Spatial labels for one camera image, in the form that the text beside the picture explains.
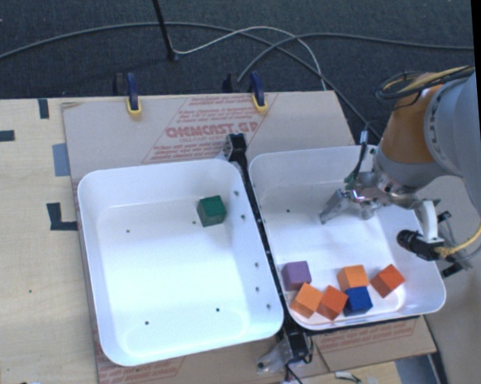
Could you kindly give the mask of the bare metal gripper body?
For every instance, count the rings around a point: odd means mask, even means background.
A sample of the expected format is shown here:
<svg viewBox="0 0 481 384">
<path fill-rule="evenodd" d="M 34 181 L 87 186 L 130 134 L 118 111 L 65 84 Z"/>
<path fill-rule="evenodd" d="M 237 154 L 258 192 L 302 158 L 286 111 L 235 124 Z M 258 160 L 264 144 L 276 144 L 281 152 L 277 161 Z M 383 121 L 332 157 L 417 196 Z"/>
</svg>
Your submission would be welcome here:
<svg viewBox="0 0 481 384">
<path fill-rule="evenodd" d="M 412 210 L 421 204 L 421 200 L 416 197 L 417 190 L 396 182 L 380 171 L 351 173 L 344 183 L 345 190 L 350 192 L 351 201 L 359 206 L 372 201 L 378 202 L 381 207 L 395 205 L 404 210 Z"/>
</svg>

